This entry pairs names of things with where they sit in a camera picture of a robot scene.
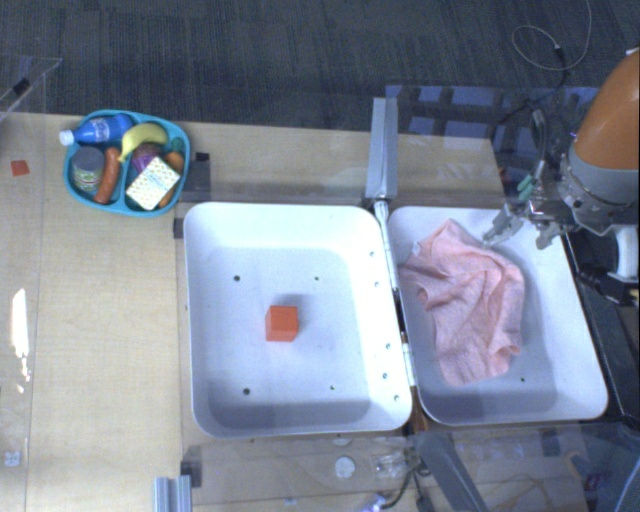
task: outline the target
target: white wire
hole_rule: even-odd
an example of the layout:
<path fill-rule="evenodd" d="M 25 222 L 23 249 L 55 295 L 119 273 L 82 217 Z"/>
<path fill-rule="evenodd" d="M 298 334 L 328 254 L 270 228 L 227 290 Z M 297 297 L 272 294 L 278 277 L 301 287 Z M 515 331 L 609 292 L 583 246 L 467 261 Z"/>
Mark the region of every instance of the white wire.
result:
<path fill-rule="evenodd" d="M 582 62 L 582 59 L 584 59 L 587 56 L 587 51 L 589 50 L 589 41 L 591 40 L 591 25 L 592 25 L 592 22 L 593 22 L 593 14 L 591 12 L 591 4 L 589 3 L 589 0 L 585 0 L 585 3 L 587 4 L 587 11 L 589 12 L 589 26 L 587 28 L 587 38 L 586 38 L 586 40 L 584 42 L 584 48 L 582 49 L 582 54 L 580 55 L 580 57 L 578 57 L 578 59 L 574 63 L 569 64 L 569 65 L 564 66 L 564 67 L 544 66 L 542 64 L 539 64 L 538 62 L 533 61 L 529 57 L 527 57 L 524 54 L 524 52 L 520 49 L 520 47 L 518 46 L 518 43 L 516 43 L 516 33 L 519 30 L 528 29 L 528 30 L 535 30 L 536 32 L 540 32 L 541 34 L 543 34 L 546 37 L 548 37 L 549 39 L 551 39 L 551 42 L 553 43 L 553 48 L 555 50 L 560 48 L 560 45 L 558 44 L 558 42 L 553 38 L 553 36 L 551 34 L 549 34 L 549 32 L 546 32 L 545 30 L 542 30 L 540 27 L 536 27 L 534 25 L 520 25 L 519 27 L 516 27 L 515 29 L 513 29 L 513 32 L 511 32 L 511 43 L 513 43 L 513 47 L 520 54 L 520 57 L 522 57 L 524 60 L 526 60 L 529 64 L 531 64 L 531 65 L 533 65 L 533 66 L 535 66 L 537 68 L 544 69 L 546 71 L 567 71 L 569 69 L 575 68 L 578 64 L 580 64 L 580 62 Z"/>

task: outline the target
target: blue bottle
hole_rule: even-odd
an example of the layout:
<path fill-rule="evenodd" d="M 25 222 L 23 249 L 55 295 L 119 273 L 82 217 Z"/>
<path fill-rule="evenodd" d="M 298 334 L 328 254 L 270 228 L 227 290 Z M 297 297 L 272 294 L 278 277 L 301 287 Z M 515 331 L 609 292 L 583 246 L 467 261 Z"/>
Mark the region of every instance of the blue bottle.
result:
<path fill-rule="evenodd" d="M 121 139 L 133 121 L 126 114 L 116 114 L 109 117 L 94 117 L 80 125 L 75 130 L 60 132 L 60 142 L 63 146 L 71 146 L 74 142 L 96 144 Z"/>

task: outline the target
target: white bottle cap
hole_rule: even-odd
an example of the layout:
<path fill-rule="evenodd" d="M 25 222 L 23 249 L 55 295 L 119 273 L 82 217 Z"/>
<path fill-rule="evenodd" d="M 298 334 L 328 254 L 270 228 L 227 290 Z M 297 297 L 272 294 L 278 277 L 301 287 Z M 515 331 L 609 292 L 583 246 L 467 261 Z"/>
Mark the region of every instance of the white bottle cap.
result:
<path fill-rule="evenodd" d="M 73 144 L 73 132 L 71 130 L 62 130 L 60 132 L 60 143 L 63 146 L 71 146 Z"/>

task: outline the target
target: white tray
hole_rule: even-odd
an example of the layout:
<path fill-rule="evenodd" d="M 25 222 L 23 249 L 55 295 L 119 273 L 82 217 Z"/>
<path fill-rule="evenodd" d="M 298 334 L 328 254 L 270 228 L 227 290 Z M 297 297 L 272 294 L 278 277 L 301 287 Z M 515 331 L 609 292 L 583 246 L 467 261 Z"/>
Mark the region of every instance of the white tray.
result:
<path fill-rule="evenodd" d="M 411 411 L 382 237 L 355 207 L 206 203 L 184 225 L 193 412 L 216 437 L 387 431 Z M 291 342 L 270 305 L 297 306 Z"/>
<path fill-rule="evenodd" d="M 396 263 L 402 265 L 413 242 L 429 236 L 448 218 L 481 240 L 497 213 L 400 208 L 389 220 Z M 526 282 L 522 351 L 501 377 L 462 387 L 447 384 L 426 314 L 414 291 L 401 284 L 420 400 L 436 421 L 453 426 L 555 422 L 592 419 L 604 412 L 607 388 L 561 240 L 540 251 L 536 237 L 537 231 L 527 223 L 513 238 L 493 247 L 519 266 Z"/>

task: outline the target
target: sponge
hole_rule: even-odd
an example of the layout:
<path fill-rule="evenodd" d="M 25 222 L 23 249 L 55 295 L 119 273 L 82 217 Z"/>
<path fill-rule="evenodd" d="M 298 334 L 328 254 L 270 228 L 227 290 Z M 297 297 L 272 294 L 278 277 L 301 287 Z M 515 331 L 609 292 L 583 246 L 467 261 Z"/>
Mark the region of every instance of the sponge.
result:
<path fill-rule="evenodd" d="M 265 325 L 267 341 L 293 341 L 298 334 L 298 308 L 270 306 Z"/>

